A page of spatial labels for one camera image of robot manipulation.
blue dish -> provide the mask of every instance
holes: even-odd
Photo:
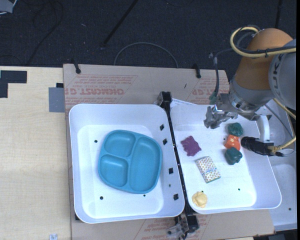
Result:
[[[105,137],[98,159],[98,174],[107,185],[145,194],[158,183],[162,165],[160,145],[146,135],[114,130]]]

beige round object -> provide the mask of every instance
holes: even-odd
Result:
[[[192,201],[196,206],[200,208],[205,208],[208,201],[208,197],[202,191],[198,191],[192,196]]]

speckled rectangular object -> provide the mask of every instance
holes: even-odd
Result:
[[[206,183],[213,182],[221,177],[210,156],[205,156],[195,160],[195,163]]]

orange block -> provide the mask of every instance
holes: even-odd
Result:
[[[224,146],[227,149],[230,149],[230,148],[234,147],[238,151],[240,151],[241,145],[240,145],[239,137],[229,134],[227,139],[226,139],[226,143],[224,144]]]

white tray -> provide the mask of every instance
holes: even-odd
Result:
[[[175,217],[182,213],[185,199],[168,117],[161,107],[153,104],[78,104],[69,112],[69,129],[74,210],[80,220],[94,224]],[[100,149],[105,136],[114,130],[143,134],[159,143],[161,173],[152,191],[129,193],[101,180],[98,174]]]
[[[228,124],[240,123],[244,136],[259,138],[255,121],[241,116],[229,119],[216,129],[206,128],[204,119],[208,105],[177,105],[171,109],[175,142],[190,206],[200,214],[214,214],[244,210],[273,209],[281,203],[281,193],[268,156],[256,154],[241,147],[239,163],[229,165],[224,147]],[[201,147],[195,156],[187,156],[181,141],[193,136]],[[195,160],[210,156],[221,178],[206,183]],[[203,191],[208,198],[204,208],[192,202],[192,196]]]

